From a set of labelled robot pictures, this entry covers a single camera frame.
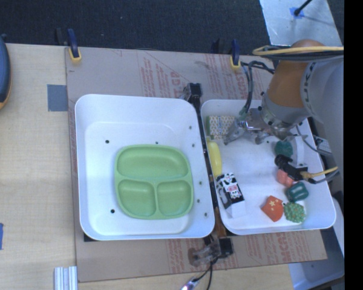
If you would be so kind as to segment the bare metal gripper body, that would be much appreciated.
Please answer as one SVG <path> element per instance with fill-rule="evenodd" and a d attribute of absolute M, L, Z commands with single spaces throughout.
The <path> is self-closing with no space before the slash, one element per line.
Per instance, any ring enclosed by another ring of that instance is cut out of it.
<path fill-rule="evenodd" d="M 243 120 L 246 132 L 252 134 L 256 134 L 258 131 L 270 131 L 272 136 L 279 139 L 293 135 L 294 125 L 280 120 L 265 107 L 250 108 L 237 120 Z"/>

